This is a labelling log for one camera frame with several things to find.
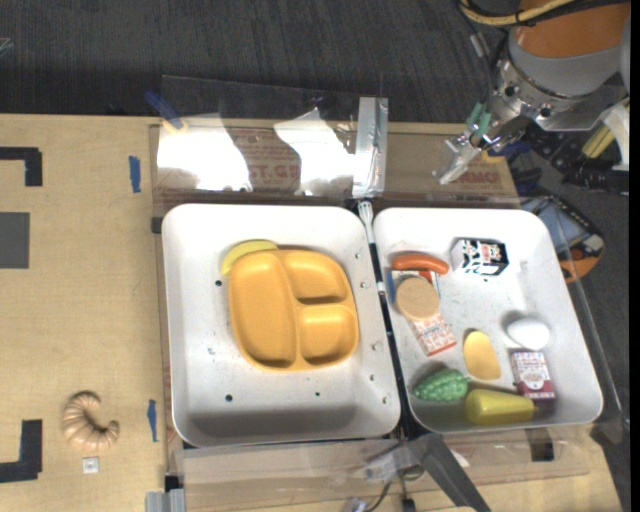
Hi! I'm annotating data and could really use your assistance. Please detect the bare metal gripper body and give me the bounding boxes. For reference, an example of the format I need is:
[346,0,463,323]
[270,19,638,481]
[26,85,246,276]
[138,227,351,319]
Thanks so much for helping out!
[469,58,626,152]

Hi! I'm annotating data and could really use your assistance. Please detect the orange divided plate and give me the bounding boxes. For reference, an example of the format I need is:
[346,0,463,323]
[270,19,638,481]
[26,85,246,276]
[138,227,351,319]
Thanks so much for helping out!
[227,248,361,372]

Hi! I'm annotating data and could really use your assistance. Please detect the orange sausage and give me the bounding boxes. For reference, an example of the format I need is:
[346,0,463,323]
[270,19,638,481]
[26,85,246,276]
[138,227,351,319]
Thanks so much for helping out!
[390,252,451,277]

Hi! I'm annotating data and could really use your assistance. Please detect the white egg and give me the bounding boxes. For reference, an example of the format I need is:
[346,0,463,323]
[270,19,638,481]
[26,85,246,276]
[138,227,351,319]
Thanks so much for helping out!
[506,318,552,352]

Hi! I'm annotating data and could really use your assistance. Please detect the white and red packet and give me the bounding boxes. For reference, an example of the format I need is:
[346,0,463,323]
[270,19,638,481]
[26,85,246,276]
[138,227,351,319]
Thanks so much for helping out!
[389,269,458,358]

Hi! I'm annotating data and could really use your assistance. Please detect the black cylinder on white bracket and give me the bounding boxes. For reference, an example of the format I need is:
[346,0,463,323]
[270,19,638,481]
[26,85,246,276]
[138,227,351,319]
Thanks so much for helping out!
[532,98,630,196]

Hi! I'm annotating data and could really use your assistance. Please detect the yellow oval slice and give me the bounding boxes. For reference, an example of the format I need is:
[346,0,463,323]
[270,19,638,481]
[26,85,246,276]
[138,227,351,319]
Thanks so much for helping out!
[462,329,503,382]

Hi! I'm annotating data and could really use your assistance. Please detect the white plastic tray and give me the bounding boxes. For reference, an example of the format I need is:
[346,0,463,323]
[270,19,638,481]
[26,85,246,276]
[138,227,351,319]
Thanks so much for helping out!
[160,202,402,448]
[372,207,605,434]

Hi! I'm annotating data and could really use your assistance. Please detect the round tan biscuit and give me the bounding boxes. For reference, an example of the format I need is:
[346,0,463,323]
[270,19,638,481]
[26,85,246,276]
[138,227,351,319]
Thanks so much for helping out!
[394,276,442,322]

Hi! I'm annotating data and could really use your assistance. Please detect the yellow banana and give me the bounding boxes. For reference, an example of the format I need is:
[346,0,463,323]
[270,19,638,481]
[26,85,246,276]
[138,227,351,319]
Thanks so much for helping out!
[219,239,280,276]

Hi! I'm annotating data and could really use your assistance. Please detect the black and white carton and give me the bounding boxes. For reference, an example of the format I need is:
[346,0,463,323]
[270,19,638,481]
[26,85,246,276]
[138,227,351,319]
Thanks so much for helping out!
[449,238,511,278]

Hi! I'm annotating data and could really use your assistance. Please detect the tan croissant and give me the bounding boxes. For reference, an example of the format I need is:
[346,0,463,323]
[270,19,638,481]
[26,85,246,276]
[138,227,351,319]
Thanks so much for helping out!
[61,390,121,453]

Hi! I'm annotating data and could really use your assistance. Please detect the green grapes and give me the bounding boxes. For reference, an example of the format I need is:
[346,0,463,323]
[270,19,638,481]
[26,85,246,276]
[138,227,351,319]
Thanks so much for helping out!
[411,368,472,403]

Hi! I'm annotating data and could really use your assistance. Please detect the small red and white carton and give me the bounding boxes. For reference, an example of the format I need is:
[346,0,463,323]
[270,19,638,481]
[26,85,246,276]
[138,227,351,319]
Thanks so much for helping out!
[509,350,558,403]

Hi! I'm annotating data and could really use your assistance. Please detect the yellow pear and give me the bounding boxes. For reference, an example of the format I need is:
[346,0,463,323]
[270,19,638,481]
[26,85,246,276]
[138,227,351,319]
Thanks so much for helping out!
[464,388,540,427]

